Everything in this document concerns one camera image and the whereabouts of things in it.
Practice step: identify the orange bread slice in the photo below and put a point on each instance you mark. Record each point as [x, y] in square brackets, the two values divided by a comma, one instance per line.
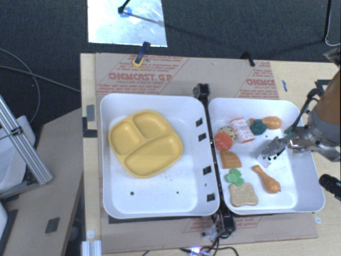
[229, 160]

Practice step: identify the brown cardboard board red print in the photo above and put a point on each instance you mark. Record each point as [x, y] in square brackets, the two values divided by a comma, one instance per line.
[165, 73]

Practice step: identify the beige chocolate chip biscuit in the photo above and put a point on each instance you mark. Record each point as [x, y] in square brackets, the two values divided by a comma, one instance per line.
[229, 131]

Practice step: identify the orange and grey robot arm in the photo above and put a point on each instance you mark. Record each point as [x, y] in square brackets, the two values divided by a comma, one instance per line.
[329, 108]

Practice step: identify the yellow divided plate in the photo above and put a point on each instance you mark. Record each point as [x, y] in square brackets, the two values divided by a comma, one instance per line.
[145, 143]

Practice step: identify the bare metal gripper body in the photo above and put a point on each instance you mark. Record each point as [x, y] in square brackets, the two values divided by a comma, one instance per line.
[306, 143]

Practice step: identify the white plastic tray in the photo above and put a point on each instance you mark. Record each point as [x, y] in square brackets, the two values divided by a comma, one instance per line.
[160, 196]
[293, 175]

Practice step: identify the red and white packet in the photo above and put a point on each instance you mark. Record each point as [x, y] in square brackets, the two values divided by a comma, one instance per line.
[242, 130]

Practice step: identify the beige bread slice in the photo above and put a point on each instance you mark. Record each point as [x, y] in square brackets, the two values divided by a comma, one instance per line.
[243, 195]

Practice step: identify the orange chicken drumstick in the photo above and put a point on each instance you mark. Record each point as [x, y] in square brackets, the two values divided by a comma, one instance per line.
[269, 181]

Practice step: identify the thin black rod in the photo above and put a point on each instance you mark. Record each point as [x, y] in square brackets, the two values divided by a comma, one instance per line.
[213, 143]

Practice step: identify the green leafy vegetable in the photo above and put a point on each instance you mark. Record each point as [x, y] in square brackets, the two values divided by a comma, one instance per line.
[234, 176]

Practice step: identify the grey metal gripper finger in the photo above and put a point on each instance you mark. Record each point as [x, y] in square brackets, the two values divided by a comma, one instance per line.
[271, 149]
[281, 140]

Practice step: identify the white carton with black spots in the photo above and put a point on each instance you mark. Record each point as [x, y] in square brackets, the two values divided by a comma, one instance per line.
[266, 161]

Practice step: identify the red round tomato slice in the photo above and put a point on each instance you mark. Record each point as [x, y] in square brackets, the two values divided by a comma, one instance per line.
[222, 142]

